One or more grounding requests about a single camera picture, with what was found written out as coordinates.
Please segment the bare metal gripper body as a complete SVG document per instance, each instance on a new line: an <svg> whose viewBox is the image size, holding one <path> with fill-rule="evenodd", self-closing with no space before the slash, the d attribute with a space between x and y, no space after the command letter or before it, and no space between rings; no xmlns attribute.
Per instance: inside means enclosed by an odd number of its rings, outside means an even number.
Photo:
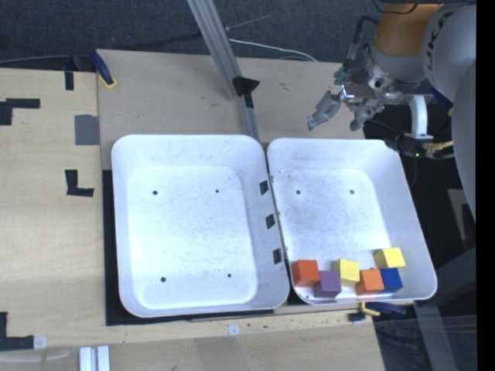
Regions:
<svg viewBox="0 0 495 371"><path fill-rule="evenodd" d="M344 60L342 102L348 106L365 105L372 101L382 105L398 105L410 88L410 83L386 73L372 57L366 57L361 64L351 58Z"/></svg>

